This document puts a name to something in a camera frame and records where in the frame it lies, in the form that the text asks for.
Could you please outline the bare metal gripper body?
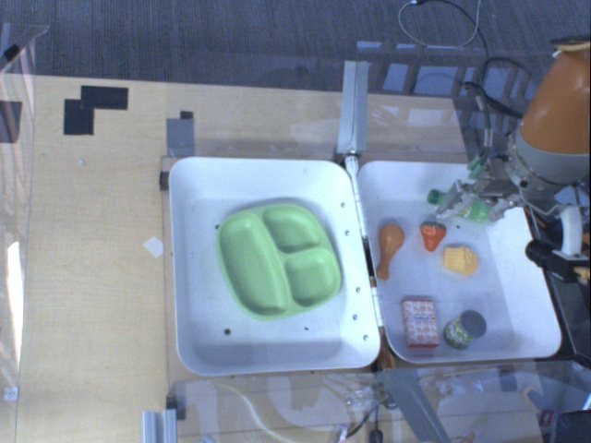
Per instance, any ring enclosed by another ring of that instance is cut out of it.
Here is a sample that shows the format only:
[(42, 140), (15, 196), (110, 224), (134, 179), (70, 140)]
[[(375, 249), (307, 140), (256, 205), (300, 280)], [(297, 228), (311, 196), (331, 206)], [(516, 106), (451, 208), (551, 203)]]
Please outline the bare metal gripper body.
[(473, 195), (489, 206), (493, 198), (516, 195), (519, 207), (544, 215), (557, 208), (557, 186), (528, 168), (520, 157), (488, 157), (485, 161), (476, 157), (469, 163), (469, 178), (474, 180)]

